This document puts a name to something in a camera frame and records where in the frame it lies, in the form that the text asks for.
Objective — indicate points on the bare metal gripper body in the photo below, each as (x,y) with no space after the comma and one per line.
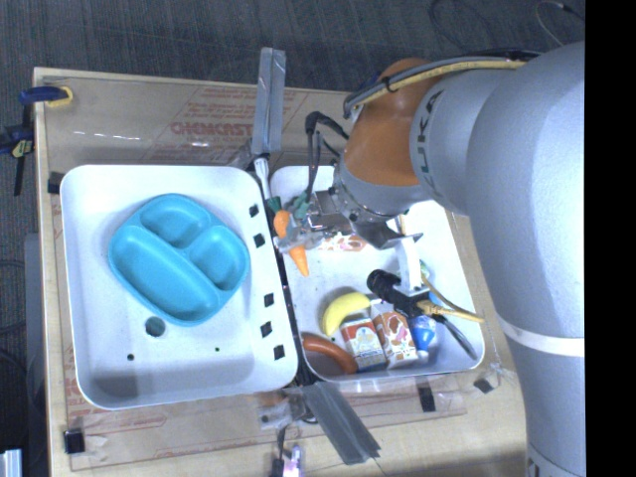
(377,231)

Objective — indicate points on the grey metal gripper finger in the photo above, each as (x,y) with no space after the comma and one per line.
(300,224)
(298,240)

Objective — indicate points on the orange carrot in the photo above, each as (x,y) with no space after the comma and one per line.
(300,261)

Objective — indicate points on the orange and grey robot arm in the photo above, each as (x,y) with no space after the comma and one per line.
(507,177)

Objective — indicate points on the white packet with orange print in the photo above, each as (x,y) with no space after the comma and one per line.
(343,242)

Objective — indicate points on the white plastic tray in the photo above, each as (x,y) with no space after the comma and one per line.
(164,365)
(343,276)

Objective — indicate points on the yellow banana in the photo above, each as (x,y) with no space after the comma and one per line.
(340,308)

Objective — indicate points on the brown and white carton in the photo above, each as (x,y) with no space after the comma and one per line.
(395,336)

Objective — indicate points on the blue and white bottle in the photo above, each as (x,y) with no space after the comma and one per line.
(423,333)

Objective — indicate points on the orange and white carton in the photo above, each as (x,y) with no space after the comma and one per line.
(363,343)

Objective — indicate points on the red sausage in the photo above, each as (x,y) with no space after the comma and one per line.
(328,351)

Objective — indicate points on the blue divided plate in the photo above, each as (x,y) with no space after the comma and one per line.
(169,276)

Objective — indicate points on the brown cardboard board, red print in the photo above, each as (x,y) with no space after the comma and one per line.
(149,127)

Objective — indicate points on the black cylinder on white bracket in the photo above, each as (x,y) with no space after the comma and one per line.
(387,286)

